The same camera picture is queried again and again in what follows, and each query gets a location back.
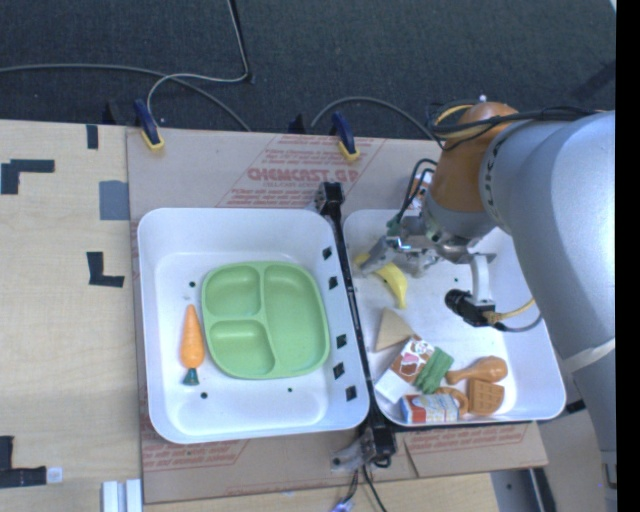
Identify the brown pretzel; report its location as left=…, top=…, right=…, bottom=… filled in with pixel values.
left=434, top=385, right=471, bottom=419

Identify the orange and blue carton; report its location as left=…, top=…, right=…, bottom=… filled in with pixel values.
left=398, top=392, right=461, bottom=426

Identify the green leafy vegetable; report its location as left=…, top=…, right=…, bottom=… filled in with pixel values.
left=412, top=346, right=456, bottom=396

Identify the white plastic tray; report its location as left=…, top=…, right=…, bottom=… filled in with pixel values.
left=136, top=206, right=372, bottom=446
left=342, top=208, right=568, bottom=428

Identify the brown chicken drumstick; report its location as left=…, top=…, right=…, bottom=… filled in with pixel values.
left=444, top=355, right=510, bottom=387

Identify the black block with wires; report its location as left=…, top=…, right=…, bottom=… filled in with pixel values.
left=313, top=180, right=347, bottom=218
left=366, top=423, right=399, bottom=468

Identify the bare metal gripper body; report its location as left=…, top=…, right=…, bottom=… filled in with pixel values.
left=386, top=214, right=497, bottom=265

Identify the orange carrot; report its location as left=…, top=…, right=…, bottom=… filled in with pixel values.
left=178, top=303, right=207, bottom=387

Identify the yellow banana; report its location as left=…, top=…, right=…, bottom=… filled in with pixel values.
left=353, top=251, right=409, bottom=311

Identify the green divided plate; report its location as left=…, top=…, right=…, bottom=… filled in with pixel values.
left=200, top=260, right=332, bottom=381

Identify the brown cardboard board red print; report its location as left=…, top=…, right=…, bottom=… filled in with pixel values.
left=125, top=127, right=550, bottom=505

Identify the black cylinder on white bracket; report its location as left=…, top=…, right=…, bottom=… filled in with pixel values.
left=444, top=252, right=498, bottom=328

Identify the orange waffle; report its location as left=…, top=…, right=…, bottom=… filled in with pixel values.
left=465, top=377, right=506, bottom=418

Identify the brown and white carton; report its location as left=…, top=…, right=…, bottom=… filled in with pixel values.
left=374, top=335, right=437, bottom=405

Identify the beige bread slice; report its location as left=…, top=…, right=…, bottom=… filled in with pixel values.
left=374, top=306, right=417, bottom=353

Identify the thin black rod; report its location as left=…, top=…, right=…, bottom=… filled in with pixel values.
left=324, top=209, right=384, bottom=432

